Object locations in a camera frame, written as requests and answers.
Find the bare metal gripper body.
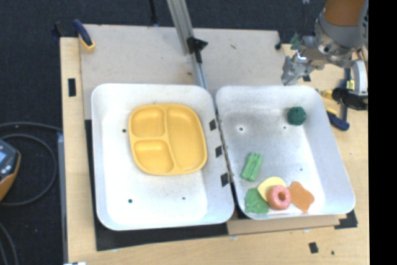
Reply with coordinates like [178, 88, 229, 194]
[297, 34, 354, 71]

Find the dark green broccoli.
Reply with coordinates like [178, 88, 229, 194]
[287, 106, 308, 127]

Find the white plastic tray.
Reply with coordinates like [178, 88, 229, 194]
[91, 83, 236, 231]
[215, 84, 357, 221]

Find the light green ridged toy vegetable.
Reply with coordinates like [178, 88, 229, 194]
[240, 151, 264, 182]

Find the yellow round slice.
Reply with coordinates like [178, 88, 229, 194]
[257, 176, 288, 201]

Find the yellow divided plate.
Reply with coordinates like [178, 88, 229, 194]
[128, 103, 208, 177]

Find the orange bread slice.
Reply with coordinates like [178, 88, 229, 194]
[287, 181, 316, 213]

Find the pink doughnut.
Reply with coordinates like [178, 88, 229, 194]
[265, 184, 292, 211]

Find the green lettuce leaf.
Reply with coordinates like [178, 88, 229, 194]
[244, 187, 270, 215]

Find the pale wood board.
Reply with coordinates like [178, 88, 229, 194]
[79, 24, 349, 236]

